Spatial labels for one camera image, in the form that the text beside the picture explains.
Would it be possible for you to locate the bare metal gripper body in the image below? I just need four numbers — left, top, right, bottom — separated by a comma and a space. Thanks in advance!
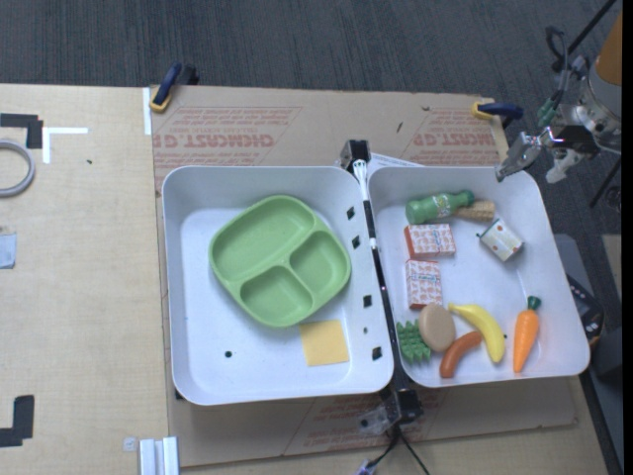
543, 102, 623, 158

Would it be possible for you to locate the tan waffle cone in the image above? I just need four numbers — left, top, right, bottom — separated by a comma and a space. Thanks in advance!
451, 199, 497, 224

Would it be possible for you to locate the white carton with orange print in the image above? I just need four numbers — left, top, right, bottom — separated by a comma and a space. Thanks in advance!
476, 217, 525, 263

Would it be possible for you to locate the green bottle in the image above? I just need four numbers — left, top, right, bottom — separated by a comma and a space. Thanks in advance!
405, 188, 477, 226

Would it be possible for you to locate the white paper sheet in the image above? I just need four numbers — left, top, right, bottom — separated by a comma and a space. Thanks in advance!
368, 151, 427, 169

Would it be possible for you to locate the orange patterned carton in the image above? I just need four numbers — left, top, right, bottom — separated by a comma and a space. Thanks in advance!
403, 223, 458, 261
405, 258, 444, 312

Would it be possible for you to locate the white plastic tray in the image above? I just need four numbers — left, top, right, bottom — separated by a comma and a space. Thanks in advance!
161, 165, 396, 407
367, 165, 592, 389

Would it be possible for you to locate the yellow banana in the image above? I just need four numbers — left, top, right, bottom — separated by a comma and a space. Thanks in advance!
447, 302, 507, 365

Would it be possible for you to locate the orange carrot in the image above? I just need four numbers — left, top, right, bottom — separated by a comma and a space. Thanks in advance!
511, 295, 543, 375

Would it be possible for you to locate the thin black and white rod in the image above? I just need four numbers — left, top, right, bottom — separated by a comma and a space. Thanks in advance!
353, 159, 400, 396

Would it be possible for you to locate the tan round biscuit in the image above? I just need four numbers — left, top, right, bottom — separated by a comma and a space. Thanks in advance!
417, 303, 458, 354

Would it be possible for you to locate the orange sausage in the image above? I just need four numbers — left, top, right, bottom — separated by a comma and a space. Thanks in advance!
438, 330, 484, 380

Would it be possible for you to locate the green lettuce piece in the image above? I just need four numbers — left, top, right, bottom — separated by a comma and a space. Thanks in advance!
396, 319, 432, 367

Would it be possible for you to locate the brown cardboard board red print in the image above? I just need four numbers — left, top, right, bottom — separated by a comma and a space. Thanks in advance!
149, 84, 581, 469

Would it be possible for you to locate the yellow cheese slice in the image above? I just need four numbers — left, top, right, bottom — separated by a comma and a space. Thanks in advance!
298, 319, 352, 368

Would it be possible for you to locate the green divided plate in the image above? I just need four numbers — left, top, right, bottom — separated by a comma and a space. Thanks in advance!
208, 194, 353, 330

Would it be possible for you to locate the black block with thin wires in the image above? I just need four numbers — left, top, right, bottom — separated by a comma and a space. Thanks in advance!
379, 387, 425, 426
339, 139, 372, 170

